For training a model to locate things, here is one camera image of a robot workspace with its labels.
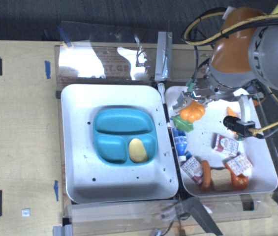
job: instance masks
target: blue tray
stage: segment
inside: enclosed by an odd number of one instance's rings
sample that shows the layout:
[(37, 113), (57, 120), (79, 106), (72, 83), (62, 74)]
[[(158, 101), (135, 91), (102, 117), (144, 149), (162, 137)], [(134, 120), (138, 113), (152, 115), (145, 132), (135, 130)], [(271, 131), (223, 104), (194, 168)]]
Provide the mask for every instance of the blue tray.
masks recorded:
[[(143, 142), (147, 162), (134, 163), (128, 146), (132, 139)], [(100, 160), (114, 166), (138, 166), (151, 162), (157, 152), (157, 138), (152, 118), (133, 108), (109, 108), (97, 113), (93, 121), (93, 142)]]

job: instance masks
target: yellow potato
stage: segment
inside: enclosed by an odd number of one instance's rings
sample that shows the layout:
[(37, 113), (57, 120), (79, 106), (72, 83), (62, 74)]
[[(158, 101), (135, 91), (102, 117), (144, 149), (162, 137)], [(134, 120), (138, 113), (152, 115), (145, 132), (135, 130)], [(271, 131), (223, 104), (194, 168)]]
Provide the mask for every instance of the yellow potato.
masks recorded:
[(134, 138), (129, 143), (129, 156), (134, 163), (144, 163), (148, 160), (147, 152), (144, 148), (143, 142)]

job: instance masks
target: dark floor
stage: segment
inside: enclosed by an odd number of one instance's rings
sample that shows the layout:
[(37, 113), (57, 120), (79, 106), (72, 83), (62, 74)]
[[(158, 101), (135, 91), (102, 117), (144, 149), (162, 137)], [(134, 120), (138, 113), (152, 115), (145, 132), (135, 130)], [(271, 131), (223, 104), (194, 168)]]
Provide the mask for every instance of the dark floor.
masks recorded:
[[(50, 40), (59, 40), (56, 27), (62, 21), (124, 27), (170, 30), (180, 36), (184, 28), (204, 11), (215, 7), (250, 6), (270, 14), (278, 0), (0, 0), (0, 40), (42, 40), (49, 30)], [(216, 33), (220, 21), (202, 24), (207, 34)], [(174, 37), (174, 43), (181, 43)], [(269, 122), (278, 120), (278, 110), (265, 102)], [(272, 151), (278, 172), (278, 133)], [(278, 202), (278, 190), (274, 199)]]

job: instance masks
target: wooden table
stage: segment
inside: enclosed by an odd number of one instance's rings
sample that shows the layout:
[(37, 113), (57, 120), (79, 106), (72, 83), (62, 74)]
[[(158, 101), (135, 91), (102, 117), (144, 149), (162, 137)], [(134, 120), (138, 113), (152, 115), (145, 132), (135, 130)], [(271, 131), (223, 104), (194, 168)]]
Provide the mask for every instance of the wooden table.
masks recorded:
[[(0, 235), (50, 236), (62, 224), (62, 169), (55, 46), (58, 42), (0, 41)], [(50, 62), (51, 78), (45, 72)], [(58, 181), (57, 201), (54, 184)], [(271, 217), (217, 223), (224, 235), (278, 236), (278, 206)], [(30, 216), (22, 216), (23, 209)], [(198, 225), (184, 227), (200, 234)], [(151, 230), (118, 235), (149, 235)], [(174, 227), (167, 235), (178, 235)]]

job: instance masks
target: small packaged box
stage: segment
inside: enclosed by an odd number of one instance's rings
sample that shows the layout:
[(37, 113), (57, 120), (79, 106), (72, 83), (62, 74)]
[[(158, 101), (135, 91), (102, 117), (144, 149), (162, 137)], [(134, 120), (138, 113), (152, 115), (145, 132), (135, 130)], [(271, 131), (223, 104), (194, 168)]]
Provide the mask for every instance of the small packaged box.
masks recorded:
[(242, 174), (245, 170), (252, 168), (251, 162), (244, 154), (240, 154), (228, 161), (225, 166), (237, 176)]
[(238, 142), (217, 134), (214, 150), (229, 156), (236, 156), (238, 152)]
[(203, 181), (203, 170), (201, 164), (191, 156), (182, 166), (184, 172), (196, 183), (201, 184)]

